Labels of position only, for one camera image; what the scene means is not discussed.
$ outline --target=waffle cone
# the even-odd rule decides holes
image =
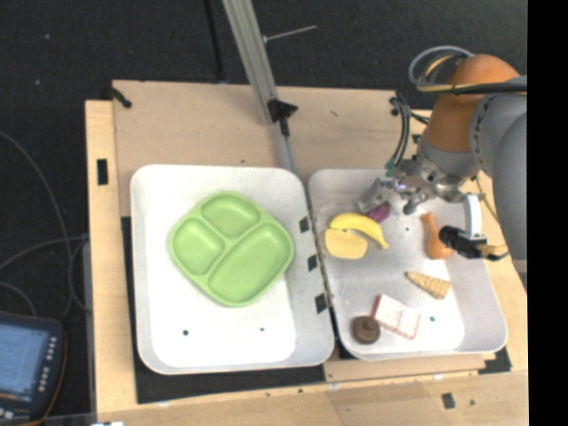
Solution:
[[[440,278],[434,278],[433,276],[418,272],[407,272],[406,277],[416,284],[416,286],[423,288],[426,292],[439,299],[446,297],[452,285],[450,281],[441,280]]]

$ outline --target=yellow potato slice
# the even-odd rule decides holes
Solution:
[[[367,252],[367,240],[354,233],[337,229],[327,229],[326,248],[333,257],[342,259],[361,259]]]

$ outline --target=white tray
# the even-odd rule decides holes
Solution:
[[[197,288],[169,253],[174,224],[213,193],[246,195],[286,227],[295,257],[249,306],[225,307]],[[130,184],[138,352],[155,372],[197,374],[316,366],[334,347],[300,180],[282,169],[151,165]]]
[[[382,222],[390,244],[380,249],[372,241],[359,260],[330,256],[323,233],[330,220],[347,211],[358,211],[357,201],[385,170],[322,170],[309,182],[314,228],[319,239],[323,270],[337,321],[339,338],[359,359],[378,360],[452,353],[483,353],[499,350],[506,342],[507,328],[493,286],[481,259],[453,254],[431,260],[426,254],[427,233],[420,216],[434,213],[437,225],[465,228],[464,208],[440,199],[423,203],[410,216],[404,202],[390,197],[390,217]],[[449,294],[438,300],[411,283],[405,272],[423,272],[452,282]],[[378,341],[358,343],[351,334],[351,321],[371,315],[375,299],[385,294],[422,313],[416,337],[406,339],[382,330]]]

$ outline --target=wooden table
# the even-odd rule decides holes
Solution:
[[[138,404],[130,338],[121,217],[142,165],[278,166],[272,131],[244,85],[116,81],[133,102],[85,106],[96,406],[100,421],[136,424],[527,424],[527,296],[509,258],[488,264],[508,324],[512,368],[480,375],[494,354],[324,364],[326,381]],[[324,168],[380,169],[398,140],[390,91],[282,87],[299,106],[290,119],[299,176]],[[413,122],[413,133],[423,127]],[[101,177],[106,166],[107,178]],[[482,177],[491,195],[491,181]],[[472,191],[475,184],[466,185]],[[503,241],[487,210],[484,232]]]

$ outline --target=brown round object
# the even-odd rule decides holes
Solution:
[[[370,316],[361,316],[353,319],[351,332],[358,343],[374,343],[381,335],[378,322]]]

